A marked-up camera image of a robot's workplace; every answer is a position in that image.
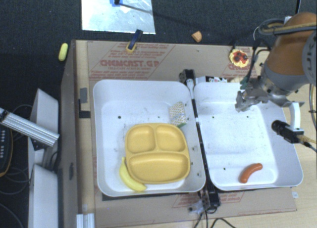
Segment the yellow divided plate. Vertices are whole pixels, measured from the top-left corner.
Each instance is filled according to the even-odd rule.
[[[161,184],[182,180],[190,171],[187,142],[172,124],[138,124],[125,137],[129,174],[141,183]]]

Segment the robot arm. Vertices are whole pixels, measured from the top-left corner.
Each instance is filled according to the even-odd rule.
[[[236,110],[246,111],[252,105],[269,100],[280,107],[292,104],[286,97],[301,86],[316,86],[316,20],[313,13],[299,13],[282,28],[271,28],[279,35],[266,59],[261,75],[247,79],[236,98]],[[270,26],[262,34],[269,33]]]

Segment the cardboard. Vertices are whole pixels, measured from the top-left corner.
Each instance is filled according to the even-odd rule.
[[[178,74],[184,69],[194,69],[197,77],[208,75],[233,79],[244,77],[249,68],[232,65],[228,58],[229,46],[138,44],[134,52],[138,54],[127,54],[126,45],[121,42],[73,41],[77,51],[75,63],[66,68],[75,68],[76,83],[69,88],[74,88],[73,100],[80,98],[81,89],[87,89],[88,99],[81,103],[81,110],[91,114],[91,118],[75,118],[77,155],[80,157],[77,163],[80,166],[78,196],[81,198],[78,199],[78,212],[95,213],[97,228],[196,220],[198,215],[188,211],[188,207],[199,200],[196,193],[136,198],[110,198],[101,194],[96,183],[93,86],[103,78],[177,81]],[[240,49],[250,56],[250,48]],[[212,215],[215,218],[296,210],[292,191],[287,187],[222,192],[219,196],[221,206]]]

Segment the toy sausage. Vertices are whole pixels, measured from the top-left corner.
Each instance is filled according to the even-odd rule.
[[[254,172],[261,170],[263,168],[261,163],[256,163],[248,166],[241,174],[239,181],[241,183],[247,183],[251,174]]]

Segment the toy banana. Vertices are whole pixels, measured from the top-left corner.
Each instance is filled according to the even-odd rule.
[[[144,191],[145,189],[147,189],[146,186],[144,186],[142,183],[137,182],[136,180],[134,180],[129,172],[128,169],[125,165],[125,157],[122,157],[121,160],[121,166],[119,169],[119,174],[121,179],[123,180],[124,184],[126,184],[130,189],[134,190],[134,191]]]

